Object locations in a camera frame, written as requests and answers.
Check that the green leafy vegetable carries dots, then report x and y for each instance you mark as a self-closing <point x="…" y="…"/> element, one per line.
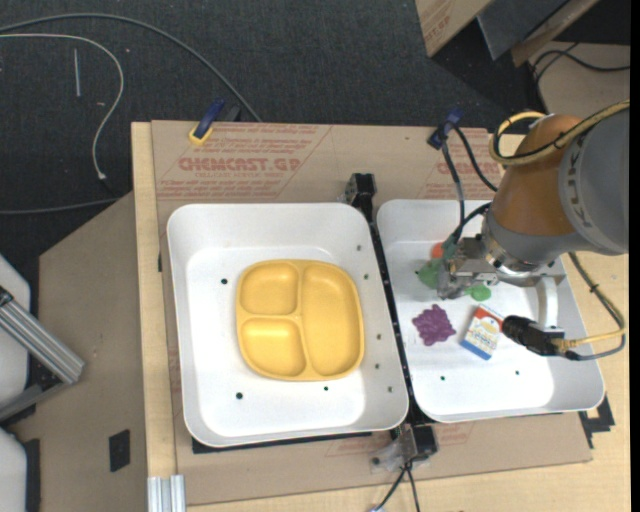
<point x="479" y="292"/>

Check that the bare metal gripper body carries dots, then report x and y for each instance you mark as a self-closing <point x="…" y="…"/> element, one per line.
<point x="475" y="260"/>

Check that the purple grapes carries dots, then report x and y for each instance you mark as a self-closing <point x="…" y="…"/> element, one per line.
<point x="433" y="325"/>

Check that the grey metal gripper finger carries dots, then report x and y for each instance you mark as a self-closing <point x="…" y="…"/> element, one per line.
<point x="444" y="286"/>
<point x="461" y="289"/>

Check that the orange carrot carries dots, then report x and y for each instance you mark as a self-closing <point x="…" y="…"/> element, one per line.
<point x="437" y="249"/>

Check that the yellow divided plate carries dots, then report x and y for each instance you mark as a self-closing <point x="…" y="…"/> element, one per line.
<point x="320" y="320"/>

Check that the white plastic tray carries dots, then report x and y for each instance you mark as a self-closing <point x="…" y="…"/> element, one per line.
<point x="480" y="390"/>
<point x="210" y="310"/>

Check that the brown cardboard board red print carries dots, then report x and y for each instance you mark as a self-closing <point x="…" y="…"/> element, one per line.
<point x="310" y="160"/>

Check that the white blue and red carton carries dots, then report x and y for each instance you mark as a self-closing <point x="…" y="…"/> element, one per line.
<point x="481" y="332"/>

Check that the black cylinder on white bracket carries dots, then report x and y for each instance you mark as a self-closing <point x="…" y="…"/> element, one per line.
<point x="530" y="332"/>

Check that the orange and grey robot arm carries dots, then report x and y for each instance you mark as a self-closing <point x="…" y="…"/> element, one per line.
<point x="545" y="200"/>

